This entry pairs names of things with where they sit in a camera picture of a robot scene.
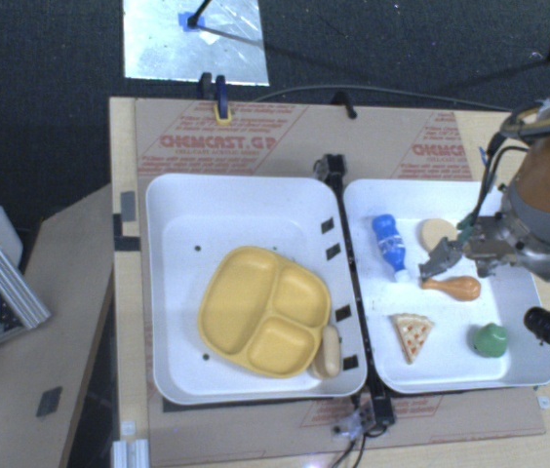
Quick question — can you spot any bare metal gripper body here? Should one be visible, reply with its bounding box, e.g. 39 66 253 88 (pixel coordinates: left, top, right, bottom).
463 214 550 283

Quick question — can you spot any round tan biscuit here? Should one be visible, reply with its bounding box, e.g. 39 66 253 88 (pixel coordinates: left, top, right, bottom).
418 218 460 253

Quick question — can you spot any orange-brown chicken drumstick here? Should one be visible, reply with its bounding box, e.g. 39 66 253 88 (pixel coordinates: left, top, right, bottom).
420 275 483 303

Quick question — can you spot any blue bottle with white cap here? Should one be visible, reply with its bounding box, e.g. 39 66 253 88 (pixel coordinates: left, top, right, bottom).
371 214 413 284

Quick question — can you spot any pizza slice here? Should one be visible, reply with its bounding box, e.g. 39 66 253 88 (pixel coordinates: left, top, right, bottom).
391 312 435 366

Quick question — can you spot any thin black rod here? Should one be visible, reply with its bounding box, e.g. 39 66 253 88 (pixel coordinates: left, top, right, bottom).
332 175 384 402

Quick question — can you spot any green pepper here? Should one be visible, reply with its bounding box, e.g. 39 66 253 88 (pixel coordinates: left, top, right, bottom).
472 322 509 359

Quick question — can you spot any white plastic tray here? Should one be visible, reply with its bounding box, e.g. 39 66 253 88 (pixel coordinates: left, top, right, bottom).
342 178 550 395
144 173 369 406

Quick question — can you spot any tan bread roll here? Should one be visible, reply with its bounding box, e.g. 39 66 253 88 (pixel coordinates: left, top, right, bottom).
310 324 342 380

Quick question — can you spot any yellow divided plate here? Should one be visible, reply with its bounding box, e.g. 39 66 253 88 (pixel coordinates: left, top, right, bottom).
197 245 333 379

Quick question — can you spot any brown cardboard board, red print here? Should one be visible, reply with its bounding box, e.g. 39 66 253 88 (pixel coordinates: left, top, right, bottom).
134 97 547 468

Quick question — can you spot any black block with thin wires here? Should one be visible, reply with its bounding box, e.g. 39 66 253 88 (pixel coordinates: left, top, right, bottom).
369 391 397 431
313 153 350 183

